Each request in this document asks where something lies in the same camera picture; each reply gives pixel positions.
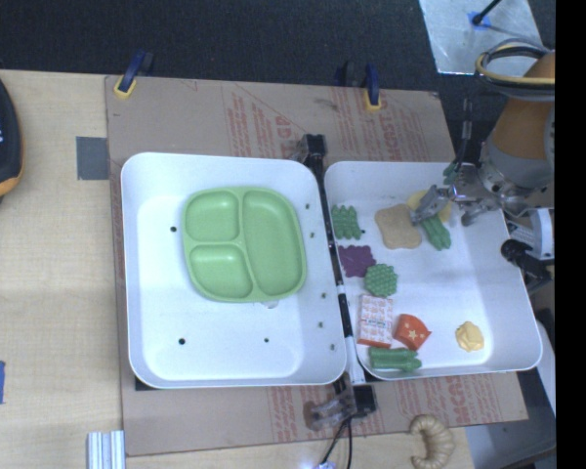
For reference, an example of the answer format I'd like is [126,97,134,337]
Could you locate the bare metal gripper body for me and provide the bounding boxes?
[450,163,536,217]

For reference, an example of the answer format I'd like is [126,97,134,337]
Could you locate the yellow round toy food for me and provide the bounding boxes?
[406,189,455,224]

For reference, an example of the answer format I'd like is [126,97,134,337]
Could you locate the green toy bean bundle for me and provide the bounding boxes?
[419,212,453,252]
[367,345,423,374]
[330,203,364,240]

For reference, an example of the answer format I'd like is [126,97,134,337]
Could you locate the tan toy biscuit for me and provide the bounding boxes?
[373,202,424,251]

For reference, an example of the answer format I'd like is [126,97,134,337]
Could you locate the green toy grapes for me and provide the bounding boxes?
[362,262,398,299]

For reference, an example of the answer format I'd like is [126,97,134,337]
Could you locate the white plastic tray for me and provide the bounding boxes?
[120,151,349,391]
[323,160,544,382]

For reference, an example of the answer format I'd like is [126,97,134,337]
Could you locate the purple toy biscuit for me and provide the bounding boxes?
[337,243,378,279]

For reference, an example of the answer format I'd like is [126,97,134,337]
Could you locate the yellow toy food lump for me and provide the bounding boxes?
[454,320,486,354]

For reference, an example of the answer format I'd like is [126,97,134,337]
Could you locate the red packet with yellow star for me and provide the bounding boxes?
[393,313,434,352]

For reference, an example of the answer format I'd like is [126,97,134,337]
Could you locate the orange and white carton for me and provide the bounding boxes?
[356,293,396,350]

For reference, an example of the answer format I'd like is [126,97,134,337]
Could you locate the thin black and white rod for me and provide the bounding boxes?
[314,151,368,386]

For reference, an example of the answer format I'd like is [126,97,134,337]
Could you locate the green divided plate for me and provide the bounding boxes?
[181,186,309,305]

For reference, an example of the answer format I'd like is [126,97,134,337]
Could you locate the tan toy croissant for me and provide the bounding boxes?
[408,413,456,469]

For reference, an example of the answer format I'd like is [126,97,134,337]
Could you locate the brown cardboard board red print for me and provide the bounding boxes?
[104,74,530,457]

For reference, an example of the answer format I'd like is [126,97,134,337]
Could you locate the black cylinder on white bracket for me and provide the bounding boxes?
[499,207,556,283]

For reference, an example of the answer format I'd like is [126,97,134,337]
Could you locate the black block with thin wires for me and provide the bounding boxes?
[297,133,329,164]
[303,382,378,431]

